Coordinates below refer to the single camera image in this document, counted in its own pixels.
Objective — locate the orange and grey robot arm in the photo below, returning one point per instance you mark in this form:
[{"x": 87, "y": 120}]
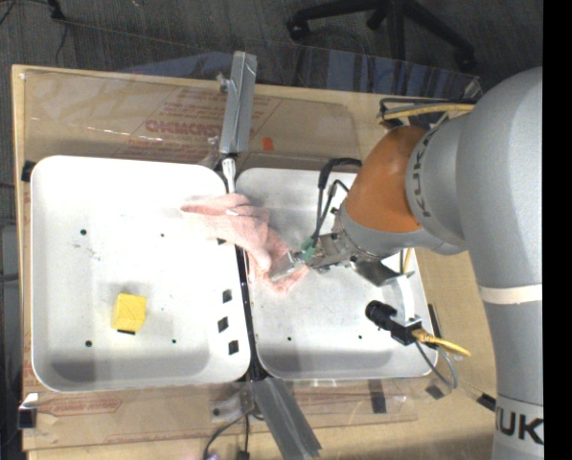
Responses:
[{"x": 496, "y": 185}]

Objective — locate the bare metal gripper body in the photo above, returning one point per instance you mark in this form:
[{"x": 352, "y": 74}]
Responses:
[{"x": 331, "y": 252}]

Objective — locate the white plastic tray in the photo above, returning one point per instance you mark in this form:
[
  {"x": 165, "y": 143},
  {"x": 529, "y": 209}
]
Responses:
[
  {"x": 324, "y": 324},
  {"x": 122, "y": 257}
]

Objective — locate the black office chair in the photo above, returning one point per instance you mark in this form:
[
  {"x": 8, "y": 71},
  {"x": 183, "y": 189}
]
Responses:
[{"x": 395, "y": 3}]

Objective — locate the pink cloth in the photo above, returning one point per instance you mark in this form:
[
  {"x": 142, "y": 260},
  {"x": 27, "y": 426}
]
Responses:
[{"x": 247, "y": 228}]

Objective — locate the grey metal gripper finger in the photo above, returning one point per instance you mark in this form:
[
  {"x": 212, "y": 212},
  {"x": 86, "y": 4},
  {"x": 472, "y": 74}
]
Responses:
[{"x": 285, "y": 267}]

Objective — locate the yellow cube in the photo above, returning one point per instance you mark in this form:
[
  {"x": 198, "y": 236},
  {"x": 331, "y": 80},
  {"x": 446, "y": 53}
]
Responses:
[{"x": 129, "y": 312}]

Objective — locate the brown cardboard board red print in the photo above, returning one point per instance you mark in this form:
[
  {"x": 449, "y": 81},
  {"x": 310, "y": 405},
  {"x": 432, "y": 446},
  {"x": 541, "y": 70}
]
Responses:
[{"x": 122, "y": 113}]

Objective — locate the black cylinder on white bracket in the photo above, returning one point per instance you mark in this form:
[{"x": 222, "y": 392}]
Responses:
[{"x": 386, "y": 316}]

